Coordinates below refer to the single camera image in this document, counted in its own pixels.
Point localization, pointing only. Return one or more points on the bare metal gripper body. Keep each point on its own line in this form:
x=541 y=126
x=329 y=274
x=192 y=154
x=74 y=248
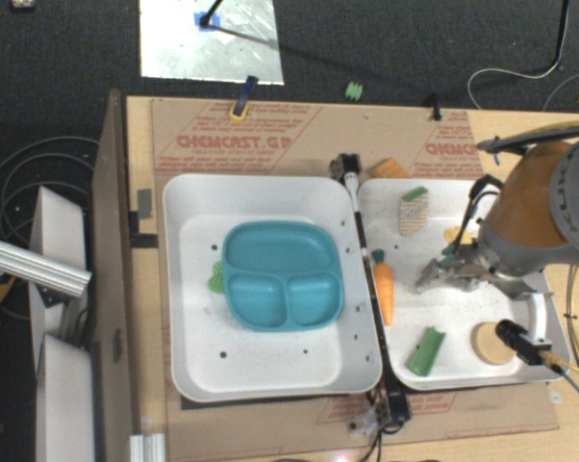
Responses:
x=472 y=270

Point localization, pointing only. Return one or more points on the brown cardboard board red print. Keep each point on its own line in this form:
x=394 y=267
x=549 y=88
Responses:
x=280 y=133

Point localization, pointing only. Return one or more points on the orange square cracker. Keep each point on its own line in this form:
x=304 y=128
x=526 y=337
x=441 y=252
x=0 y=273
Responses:
x=388 y=169

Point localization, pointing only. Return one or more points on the blue divided plate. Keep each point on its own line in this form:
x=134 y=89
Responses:
x=280 y=272

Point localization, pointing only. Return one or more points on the black cylinder on white bracket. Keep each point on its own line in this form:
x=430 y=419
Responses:
x=518 y=339

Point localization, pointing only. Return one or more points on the white plastic tray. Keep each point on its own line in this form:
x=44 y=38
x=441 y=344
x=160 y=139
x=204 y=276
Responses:
x=462 y=315
x=270 y=359

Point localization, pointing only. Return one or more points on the orange carrot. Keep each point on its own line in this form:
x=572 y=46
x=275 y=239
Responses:
x=384 y=287

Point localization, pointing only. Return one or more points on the thin black and white rod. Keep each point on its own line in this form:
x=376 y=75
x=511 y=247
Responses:
x=366 y=258

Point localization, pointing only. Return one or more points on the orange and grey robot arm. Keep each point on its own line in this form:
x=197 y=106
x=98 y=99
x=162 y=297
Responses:
x=530 y=205

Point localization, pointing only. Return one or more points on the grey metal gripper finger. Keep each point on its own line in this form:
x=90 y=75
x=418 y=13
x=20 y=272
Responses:
x=468 y=284
x=429 y=273

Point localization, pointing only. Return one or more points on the yellow toy piece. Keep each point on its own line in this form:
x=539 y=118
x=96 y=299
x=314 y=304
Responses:
x=455 y=235

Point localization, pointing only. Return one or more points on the green ridged toy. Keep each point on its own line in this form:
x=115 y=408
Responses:
x=215 y=279
x=354 y=90

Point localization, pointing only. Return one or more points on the round tan biscuit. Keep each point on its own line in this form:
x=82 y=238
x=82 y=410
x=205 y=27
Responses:
x=486 y=347

